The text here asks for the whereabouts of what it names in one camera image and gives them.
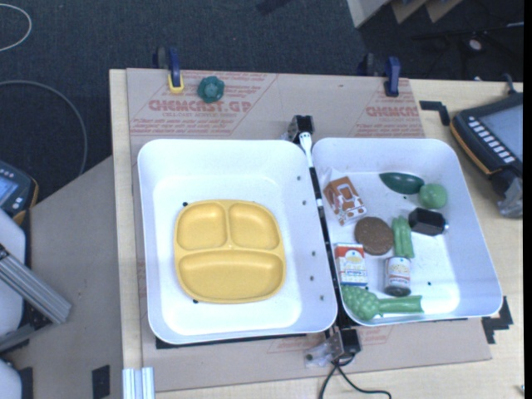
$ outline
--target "green ball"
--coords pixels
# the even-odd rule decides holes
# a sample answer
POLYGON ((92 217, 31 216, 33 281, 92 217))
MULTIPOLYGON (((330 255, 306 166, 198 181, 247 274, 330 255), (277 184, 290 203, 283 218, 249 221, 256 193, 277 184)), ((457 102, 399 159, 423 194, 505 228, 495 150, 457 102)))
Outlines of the green ball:
POLYGON ((427 183, 419 189, 417 198, 426 209, 440 209, 447 204, 447 190, 437 183, 427 183))

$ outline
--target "brown cookie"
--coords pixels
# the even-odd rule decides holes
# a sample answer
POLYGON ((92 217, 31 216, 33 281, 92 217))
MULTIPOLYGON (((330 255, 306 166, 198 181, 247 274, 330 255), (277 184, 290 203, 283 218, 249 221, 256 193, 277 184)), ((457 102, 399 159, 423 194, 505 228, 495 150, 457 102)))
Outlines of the brown cookie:
POLYGON ((364 217, 355 226, 355 240, 367 253, 380 256, 393 247, 393 231, 378 217, 364 217))

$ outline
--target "tin can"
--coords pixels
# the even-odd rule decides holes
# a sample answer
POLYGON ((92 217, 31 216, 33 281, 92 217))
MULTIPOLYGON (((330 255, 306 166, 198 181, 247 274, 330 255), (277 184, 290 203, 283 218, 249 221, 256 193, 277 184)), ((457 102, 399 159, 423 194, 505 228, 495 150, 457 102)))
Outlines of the tin can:
POLYGON ((390 257, 385 265, 384 292, 396 297, 410 294, 410 259, 390 257))

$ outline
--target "black floor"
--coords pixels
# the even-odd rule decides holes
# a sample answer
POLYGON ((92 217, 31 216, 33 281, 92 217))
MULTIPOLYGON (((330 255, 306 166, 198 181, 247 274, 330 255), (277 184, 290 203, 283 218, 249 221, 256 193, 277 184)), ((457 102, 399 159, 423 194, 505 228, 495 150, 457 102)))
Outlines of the black floor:
POLYGON ((150 67, 158 46, 176 46, 184 69, 356 75, 372 53, 378 72, 396 56, 410 78, 524 75, 524 28, 505 27, 524 21, 524 0, 465 0, 436 23, 422 8, 401 25, 385 6, 359 29, 346 0, 0 0, 0 49, 27 30, 5 5, 26 11, 32 31, 0 52, 0 83, 58 91, 88 136, 82 167, 81 125, 63 97, 35 84, 0 86, 0 160, 32 175, 41 199, 111 154, 108 71, 150 67), (448 34, 456 31, 467 33, 448 34), (483 31, 484 51, 467 52, 483 31))

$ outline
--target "broccoli stalk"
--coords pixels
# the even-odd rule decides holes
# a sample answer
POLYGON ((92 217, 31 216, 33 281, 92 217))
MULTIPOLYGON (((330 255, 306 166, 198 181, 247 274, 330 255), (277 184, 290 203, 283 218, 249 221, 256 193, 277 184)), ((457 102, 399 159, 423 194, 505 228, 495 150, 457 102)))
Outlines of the broccoli stalk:
POLYGON ((343 302, 362 321, 369 321, 384 313, 423 313, 421 296, 378 298, 365 288, 342 286, 343 302))

